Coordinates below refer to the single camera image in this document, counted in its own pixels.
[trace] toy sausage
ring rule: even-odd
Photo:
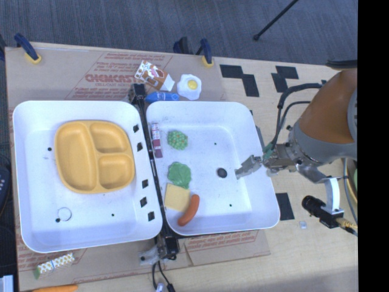
[[[199,204],[200,196],[196,194],[192,195],[192,197],[190,197],[188,209],[177,221],[179,226],[185,226],[191,221],[191,219],[196,215],[196,212],[199,209]]]

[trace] gray floor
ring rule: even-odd
[[[0,34],[11,47],[19,32],[30,41],[173,52],[174,42],[186,36],[193,52],[206,38],[221,57],[306,64],[357,59],[358,0],[299,0],[254,41],[292,1],[0,0]],[[9,156],[7,119],[0,61],[0,154]],[[3,276],[16,269],[12,202],[0,227]]]

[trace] wooden table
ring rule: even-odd
[[[195,55],[172,56],[189,63],[198,58]],[[212,68],[219,74],[219,80],[215,81],[220,81],[222,86],[219,100],[239,102],[252,110],[254,121],[261,130],[265,144],[270,142],[275,133],[277,103],[283,89],[302,83],[327,81],[337,73],[326,66],[307,64],[221,57],[215,57],[214,61]],[[7,64],[7,72],[13,71],[10,64]],[[16,80],[17,77],[11,79],[13,83]],[[16,94],[18,90],[20,88],[13,84],[9,85],[11,99],[14,99],[10,103],[10,108],[22,101],[16,97],[20,96]],[[298,100],[311,100],[316,92],[309,89],[292,94],[285,105]],[[304,105],[291,108],[286,125],[293,125],[304,108]],[[278,142],[284,142],[286,138],[287,131],[283,130]],[[335,161],[322,167],[321,171],[327,175],[342,176],[343,163],[340,160]],[[328,229],[301,206],[301,201],[306,195],[313,195],[325,201],[324,185],[315,185],[300,174],[287,171],[272,177],[272,182],[276,193],[286,193],[289,197],[294,219],[281,220],[275,227],[265,230],[270,254],[164,271],[177,292],[358,291],[357,237],[340,228]],[[345,218],[353,221],[343,182],[340,181],[339,185],[341,208],[345,210]],[[158,271],[156,279],[158,282],[164,282]],[[152,282],[151,273],[146,273],[79,283],[78,291],[152,292],[154,291]]]

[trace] black hole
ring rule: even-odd
[[[142,199],[140,200],[140,206],[141,206],[141,207],[144,207],[146,204],[147,204],[147,199],[146,199],[146,197],[144,197],[144,198],[142,198]]]
[[[227,177],[227,171],[224,170],[223,168],[219,168],[218,169],[218,176],[221,177],[221,178]]]
[[[154,212],[150,212],[148,214],[148,221],[152,221],[153,219],[155,219]]]

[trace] blue marker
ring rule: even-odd
[[[180,100],[180,97],[176,93],[165,93],[165,92],[153,92],[146,96],[145,101],[148,103],[154,103],[159,100]]]

